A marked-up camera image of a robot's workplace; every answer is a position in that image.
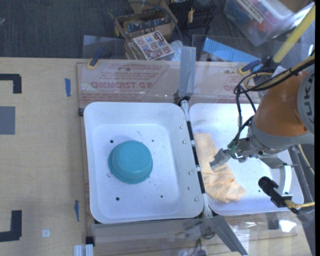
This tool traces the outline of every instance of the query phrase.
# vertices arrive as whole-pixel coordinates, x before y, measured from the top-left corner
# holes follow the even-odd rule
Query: white plastic tray
[[[250,104],[241,105],[243,122],[254,114]],[[236,104],[226,103],[197,103],[190,107],[189,115],[193,132],[210,133],[218,149],[226,149],[227,145],[238,132],[238,109]],[[289,152],[283,151],[278,157],[287,164],[292,164]],[[267,212],[288,211],[286,207],[278,208],[258,185],[261,177],[267,176],[279,184],[279,169],[270,169],[261,160],[249,158],[243,163],[230,159],[227,164],[235,175],[235,180],[245,188],[246,194],[237,202],[224,203],[209,197],[209,206],[220,215],[244,215]],[[294,202],[303,202],[303,194],[292,168],[292,182],[290,194]]]
[[[100,223],[193,218],[203,199],[188,128],[171,103],[94,102],[84,110],[90,210]],[[114,177],[108,157],[136,140],[152,154],[153,170],[138,184]]]

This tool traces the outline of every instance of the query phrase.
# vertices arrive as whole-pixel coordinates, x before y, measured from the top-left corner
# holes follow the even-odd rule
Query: blue plastic lid
[[[152,172],[150,150],[141,142],[129,140],[117,145],[109,155],[111,173],[120,181],[136,184],[147,179]]]

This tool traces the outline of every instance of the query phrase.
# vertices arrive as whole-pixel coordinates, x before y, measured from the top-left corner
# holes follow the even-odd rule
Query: wooden table
[[[83,59],[0,59],[1,74],[20,74],[22,93],[12,81],[0,81],[0,106],[15,107],[15,134],[0,134],[0,232],[10,231],[11,213],[22,210],[22,236],[0,242],[2,256],[72,255],[85,244],[86,203],[77,63]],[[70,96],[66,92],[70,81]],[[78,201],[79,220],[74,209]],[[247,241],[250,255],[308,256],[299,220],[294,233]],[[49,237],[43,230],[49,229]],[[207,255],[239,255],[217,241],[204,241]],[[169,251],[136,255],[170,255]]]

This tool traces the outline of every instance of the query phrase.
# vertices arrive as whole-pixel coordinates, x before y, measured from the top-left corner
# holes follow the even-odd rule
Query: clear plastic box
[[[294,12],[280,0],[227,0],[223,13],[259,46],[297,26],[313,4]]]

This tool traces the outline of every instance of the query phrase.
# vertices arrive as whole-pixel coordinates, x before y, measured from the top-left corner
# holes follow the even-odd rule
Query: peach cloth
[[[246,190],[237,183],[230,167],[223,165],[211,169],[209,162],[215,159],[219,151],[210,133],[195,132],[194,141],[199,159],[205,192],[212,198],[228,203],[239,201]]]

